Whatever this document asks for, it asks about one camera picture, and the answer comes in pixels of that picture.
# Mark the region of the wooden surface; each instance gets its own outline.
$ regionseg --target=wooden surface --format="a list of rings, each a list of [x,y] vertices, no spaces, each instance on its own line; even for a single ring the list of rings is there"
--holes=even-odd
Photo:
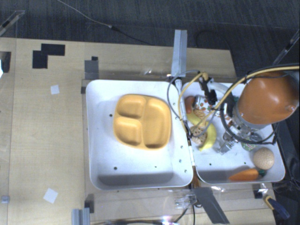
[[[5,49],[10,41],[2,38],[0,48]],[[32,51],[40,50],[41,43],[65,44],[66,54],[63,57],[49,56],[48,69],[32,69]],[[85,176],[80,91],[84,60],[90,60],[91,56],[99,58],[100,73],[103,72],[100,76],[149,74],[149,71],[166,75],[170,72],[172,48],[28,39],[16,41],[10,160],[5,161],[10,165],[9,225],[70,225],[72,209],[83,208]],[[187,68],[198,68],[215,76],[235,77],[229,51],[188,49]],[[59,85],[59,94],[51,95],[50,87],[53,85]],[[0,105],[4,106],[2,97],[0,101]],[[1,137],[7,133],[9,129],[1,133]],[[58,192],[54,204],[43,199],[48,188]],[[105,197],[110,199],[103,192],[102,199]],[[231,199],[222,201],[222,206],[233,204],[232,209],[226,212],[232,224],[251,224],[245,220],[249,215],[253,224],[275,224],[271,210],[259,205],[258,201],[247,200],[252,204],[252,209],[247,211],[247,208],[237,210],[238,204],[245,202],[243,196],[237,204]],[[102,205],[110,204],[109,200],[101,202]],[[110,207],[105,216],[114,219],[114,214],[114,207]],[[180,224],[191,224],[191,218],[187,215]],[[204,211],[199,212],[196,219],[196,224],[210,224]]]

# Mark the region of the white paper square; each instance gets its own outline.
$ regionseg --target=white paper square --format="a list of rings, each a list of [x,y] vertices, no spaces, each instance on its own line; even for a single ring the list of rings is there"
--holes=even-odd
[[[58,85],[51,86],[51,94],[52,95],[59,94],[59,92],[60,92],[60,88],[58,87]]]
[[[55,192],[54,190],[52,190],[51,188],[48,188],[47,192],[45,193],[44,195],[44,199],[47,201],[47,202],[50,202],[50,203],[54,203],[55,202],[55,199],[58,195],[58,192]]]

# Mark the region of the orange carrot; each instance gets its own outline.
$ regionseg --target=orange carrot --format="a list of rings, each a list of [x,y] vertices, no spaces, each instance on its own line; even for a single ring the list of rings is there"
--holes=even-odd
[[[184,105],[186,107],[187,114],[190,114],[192,112],[192,110],[193,110],[192,105],[193,105],[194,101],[195,101],[195,97],[194,96],[188,96],[184,100]]]
[[[242,172],[238,172],[229,177],[231,181],[252,181],[256,180],[259,175],[264,175],[264,170],[256,170],[255,168],[250,168]]]

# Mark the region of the beige ball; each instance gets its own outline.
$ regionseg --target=beige ball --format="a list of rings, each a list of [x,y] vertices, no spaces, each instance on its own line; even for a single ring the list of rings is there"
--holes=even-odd
[[[268,170],[274,165],[274,154],[270,149],[261,148],[253,155],[253,163],[256,167]]]

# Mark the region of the toy carrot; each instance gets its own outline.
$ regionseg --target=toy carrot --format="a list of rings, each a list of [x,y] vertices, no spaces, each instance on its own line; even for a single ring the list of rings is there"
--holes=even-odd
[[[265,171],[264,170],[257,170],[255,168],[250,168],[247,170],[244,170],[242,172],[238,172],[232,176],[229,177],[229,180],[231,181],[252,181],[256,180],[258,176],[264,176]]]

